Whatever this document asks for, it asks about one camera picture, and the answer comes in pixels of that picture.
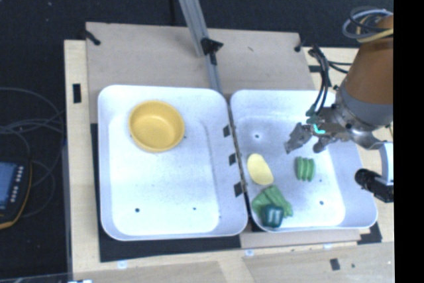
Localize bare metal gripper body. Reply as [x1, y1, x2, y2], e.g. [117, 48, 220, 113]
[309, 104, 378, 147]

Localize green toy pea pods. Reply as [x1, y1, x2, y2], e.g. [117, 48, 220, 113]
[295, 156, 316, 183]

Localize yellow toy potato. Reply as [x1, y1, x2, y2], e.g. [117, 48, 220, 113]
[246, 152, 275, 186]

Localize white plastic tray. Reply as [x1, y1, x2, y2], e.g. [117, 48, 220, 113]
[97, 84, 249, 242]
[229, 89, 379, 233]

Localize thin black and white rod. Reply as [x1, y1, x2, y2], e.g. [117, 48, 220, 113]
[227, 103, 249, 197]

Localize light green toy lettuce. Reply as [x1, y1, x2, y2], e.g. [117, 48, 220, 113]
[251, 184, 294, 219]

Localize yellow bowl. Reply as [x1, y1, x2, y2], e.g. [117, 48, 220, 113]
[128, 100, 186, 153]

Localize brown cardboard board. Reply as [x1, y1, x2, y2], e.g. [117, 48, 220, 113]
[85, 21, 362, 250]

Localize black cylinder on white bracket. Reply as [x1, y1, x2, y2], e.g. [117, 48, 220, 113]
[354, 141, 395, 203]

